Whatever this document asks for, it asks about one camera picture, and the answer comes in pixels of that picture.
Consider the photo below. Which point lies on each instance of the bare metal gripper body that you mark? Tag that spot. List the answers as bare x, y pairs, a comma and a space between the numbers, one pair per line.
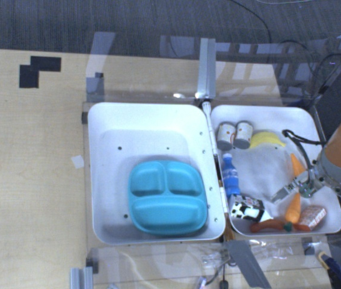
305, 185

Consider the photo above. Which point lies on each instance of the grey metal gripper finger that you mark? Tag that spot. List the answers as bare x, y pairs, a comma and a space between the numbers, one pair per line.
292, 186
280, 196

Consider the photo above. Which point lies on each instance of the orange carrot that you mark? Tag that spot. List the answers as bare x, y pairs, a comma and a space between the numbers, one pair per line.
297, 165
293, 211

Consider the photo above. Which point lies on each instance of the white plastic tray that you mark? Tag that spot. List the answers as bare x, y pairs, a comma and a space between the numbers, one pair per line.
113, 173
260, 173

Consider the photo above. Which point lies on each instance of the red sausage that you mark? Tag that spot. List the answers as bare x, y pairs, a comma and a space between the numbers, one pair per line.
302, 227
266, 225

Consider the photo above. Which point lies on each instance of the orange and white packet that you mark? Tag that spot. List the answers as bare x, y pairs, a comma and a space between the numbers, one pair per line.
313, 217

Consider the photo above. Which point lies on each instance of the black and white milk carton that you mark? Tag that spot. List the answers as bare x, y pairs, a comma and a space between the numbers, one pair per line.
246, 211

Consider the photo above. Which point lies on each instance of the blue bottle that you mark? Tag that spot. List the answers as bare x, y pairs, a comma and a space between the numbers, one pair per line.
230, 179

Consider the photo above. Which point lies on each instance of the yellow banana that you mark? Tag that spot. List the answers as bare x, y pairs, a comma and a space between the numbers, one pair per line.
265, 138

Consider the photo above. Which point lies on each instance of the white patterned can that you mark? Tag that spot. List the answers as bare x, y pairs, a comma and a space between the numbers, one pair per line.
225, 134
243, 132

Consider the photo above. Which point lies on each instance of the blue divided plate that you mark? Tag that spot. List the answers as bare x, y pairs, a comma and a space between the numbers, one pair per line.
167, 203

